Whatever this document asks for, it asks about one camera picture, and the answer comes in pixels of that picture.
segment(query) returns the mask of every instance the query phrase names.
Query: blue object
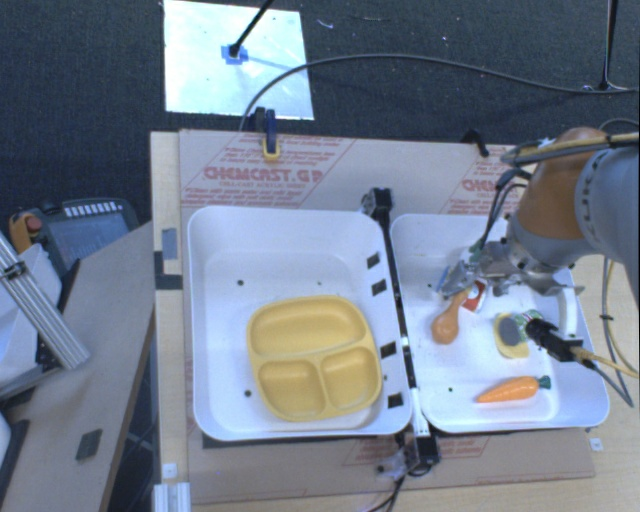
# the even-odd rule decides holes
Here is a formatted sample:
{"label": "blue object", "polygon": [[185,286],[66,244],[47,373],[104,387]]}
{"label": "blue object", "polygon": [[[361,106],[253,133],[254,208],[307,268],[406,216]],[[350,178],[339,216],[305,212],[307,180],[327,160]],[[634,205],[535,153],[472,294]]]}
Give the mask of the blue object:
{"label": "blue object", "polygon": [[249,52],[247,51],[247,49],[244,46],[240,47],[240,51],[238,52],[238,56],[237,57],[232,57],[229,54],[229,49],[231,48],[231,45],[228,44],[226,46],[222,46],[220,49],[222,50],[222,58],[225,60],[225,62],[227,64],[231,64],[231,65],[236,65],[239,66],[241,65],[243,62],[246,62],[249,60]]}

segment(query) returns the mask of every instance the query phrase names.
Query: yellow plate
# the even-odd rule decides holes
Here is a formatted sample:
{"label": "yellow plate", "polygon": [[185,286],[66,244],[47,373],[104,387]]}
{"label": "yellow plate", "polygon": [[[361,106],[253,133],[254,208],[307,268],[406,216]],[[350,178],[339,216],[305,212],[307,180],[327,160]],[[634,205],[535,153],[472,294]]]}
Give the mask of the yellow plate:
{"label": "yellow plate", "polygon": [[342,297],[302,297],[258,309],[247,325],[247,346],[262,400],[285,420],[349,414],[380,394],[371,330]]}

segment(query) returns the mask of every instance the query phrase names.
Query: wooden table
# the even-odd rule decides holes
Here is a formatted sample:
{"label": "wooden table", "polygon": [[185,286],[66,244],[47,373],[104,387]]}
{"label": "wooden table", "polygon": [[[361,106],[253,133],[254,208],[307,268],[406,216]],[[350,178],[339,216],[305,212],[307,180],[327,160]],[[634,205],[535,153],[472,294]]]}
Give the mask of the wooden table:
{"label": "wooden table", "polygon": [[[156,252],[162,251],[163,226],[180,222],[180,179],[178,173],[178,136],[171,133],[152,135],[152,173]],[[175,258],[165,260],[166,275],[181,274],[180,248]],[[592,341],[599,354],[606,354],[600,313],[601,257],[582,259],[574,269],[575,281],[586,286],[581,296]],[[627,358],[638,361],[638,309],[629,291],[624,271],[617,268],[609,294],[610,312],[615,317],[613,329]],[[159,401],[161,462],[175,463],[176,473],[165,475],[164,483],[186,482],[188,476],[187,433],[181,411],[185,406],[184,347],[182,297],[172,290],[156,294],[159,351]],[[628,381],[634,401],[639,401],[637,381]],[[586,434],[593,440],[595,478],[573,480],[480,485],[401,492],[394,510],[465,511],[540,511],[540,510],[636,510],[640,503],[640,421],[637,407],[629,408],[610,393],[609,418]],[[540,446],[544,456],[545,446]],[[407,480],[405,489],[415,487]],[[383,501],[388,494],[352,494],[344,496],[305,497],[242,503],[193,506],[198,512],[230,511],[366,511]]]}

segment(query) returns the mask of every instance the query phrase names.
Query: orange carrot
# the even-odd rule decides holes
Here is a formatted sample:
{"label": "orange carrot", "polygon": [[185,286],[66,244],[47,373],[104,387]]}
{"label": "orange carrot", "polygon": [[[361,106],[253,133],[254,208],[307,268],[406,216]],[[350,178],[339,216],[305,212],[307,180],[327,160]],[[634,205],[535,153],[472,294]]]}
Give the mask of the orange carrot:
{"label": "orange carrot", "polygon": [[534,396],[540,388],[551,389],[551,379],[547,375],[539,379],[535,377],[516,377],[485,391],[476,401],[486,404],[489,402],[524,400]]}

